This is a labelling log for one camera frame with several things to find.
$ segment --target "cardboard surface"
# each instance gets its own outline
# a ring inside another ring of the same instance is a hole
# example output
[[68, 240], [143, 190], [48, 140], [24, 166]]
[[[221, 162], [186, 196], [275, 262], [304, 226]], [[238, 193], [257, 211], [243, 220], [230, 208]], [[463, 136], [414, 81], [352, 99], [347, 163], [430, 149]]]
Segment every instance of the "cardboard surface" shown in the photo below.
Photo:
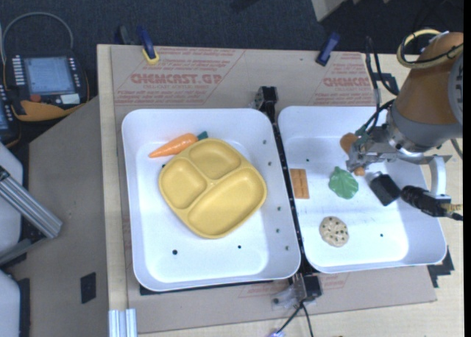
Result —
[[[316, 52], [159, 48], [150, 66], [136, 46], [112, 46], [113, 101], [121, 189], [128, 306], [139, 333], [286, 317], [272, 299], [287, 280], [171, 293], [141, 293], [132, 269], [132, 239], [124, 155], [119, 132], [131, 110], [156, 107], [252, 107], [258, 88], [276, 86], [277, 111], [288, 105], [373, 105], [359, 53], [333, 52], [326, 67]], [[331, 313], [436, 300], [424, 266], [320, 274], [324, 294], [310, 313]]]
[[[30, 279], [31, 337], [105, 336], [107, 267], [100, 156], [99, 101], [94, 99], [30, 144], [29, 192], [63, 222], [8, 269]], [[81, 278], [94, 273], [96, 297], [82, 302]]]

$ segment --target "orange object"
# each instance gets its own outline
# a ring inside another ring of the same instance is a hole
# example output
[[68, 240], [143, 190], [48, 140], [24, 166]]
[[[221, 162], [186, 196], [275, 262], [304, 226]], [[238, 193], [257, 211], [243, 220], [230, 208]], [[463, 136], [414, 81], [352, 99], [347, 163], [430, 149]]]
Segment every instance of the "orange object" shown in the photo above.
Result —
[[41, 102], [41, 95], [37, 95], [36, 93], [32, 93], [29, 96], [29, 100], [31, 100], [34, 103], [40, 103]]
[[[342, 138], [340, 138], [340, 146], [348, 154], [348, 152], [350, 151], [350, 147], [352, 146], [352, 143], [355, 142], [356, 140], [358, 140], [358, 137], [356, 135], [354, 135], [353, 133], [347, 133]], [[365, 168], [363, 167], [355, 168], [355, 171], [353, 171], [353, 173], [356, 176], [364, 176]]]
[[200, 135], [194, 135], [193, 133], [186, 133], [173, 140], [162, 145], [158, 149], [154, 150], [149, 154], [149, 157], [167, 157], [169, 155], [176, 155], [181, 153], [184, 149], [192, 145], [193, 143], [206, 138], [208, 135], [203, 132]]
[[309, 186], [306, 170], [300, 168], [290, 168], [289, 173], [291, 175], [291, 185], [293, 186], [294, 198], [308, 199]]

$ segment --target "green toy vegetable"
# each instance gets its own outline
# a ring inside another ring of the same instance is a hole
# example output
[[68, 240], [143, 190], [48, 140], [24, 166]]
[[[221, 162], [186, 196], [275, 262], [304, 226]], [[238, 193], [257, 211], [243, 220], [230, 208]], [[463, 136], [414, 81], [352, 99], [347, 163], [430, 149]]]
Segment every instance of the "green toy vegetable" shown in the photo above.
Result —
[[358, 183], [349, 171], [345, 171], [336, 166], [330, 176], [329, 188], [337, 196], [344, 199], [351, 199], [358, 192]]

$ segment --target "dark floor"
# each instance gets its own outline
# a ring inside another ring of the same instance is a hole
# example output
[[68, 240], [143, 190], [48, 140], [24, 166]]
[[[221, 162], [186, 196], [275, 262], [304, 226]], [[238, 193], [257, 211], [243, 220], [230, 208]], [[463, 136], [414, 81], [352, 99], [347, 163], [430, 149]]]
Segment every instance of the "dark floor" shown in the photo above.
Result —
[[[424, 26], [464, 30], [464, 0], [362, 0], [343, 3], [322, 22], [311, 0], [0, 0], [5, 30], [14, 18], [33, 12], [60, 16], [74, 34], [74, 52], [96, 95], [96, 45], [115, 43], [119, 25], [138, 41], [143, 24], [156, 45], [246, 49], [319, 50], [327, 36], [340, 34], [336, 50], [363, 51], [365, 37], [378, 52], [394, 53], [400, 41]], [[54, 19], [35, 16], [18, 21], [5, 38], [17, 50], [67, 48], [69, 36]], [[25, 127], [23, 142], [50, 124]]]

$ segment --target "orange block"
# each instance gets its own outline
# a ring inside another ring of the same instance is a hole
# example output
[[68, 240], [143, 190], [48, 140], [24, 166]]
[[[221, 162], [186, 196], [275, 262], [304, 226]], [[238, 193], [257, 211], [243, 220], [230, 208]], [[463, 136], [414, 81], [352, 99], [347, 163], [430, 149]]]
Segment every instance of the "orange block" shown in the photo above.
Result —
[[294, 198], [308, 199], [309, 187], [306, 170], [300, 168], [291, 168], [289, 173], [291, 175], [291, 185], [293, 186]]

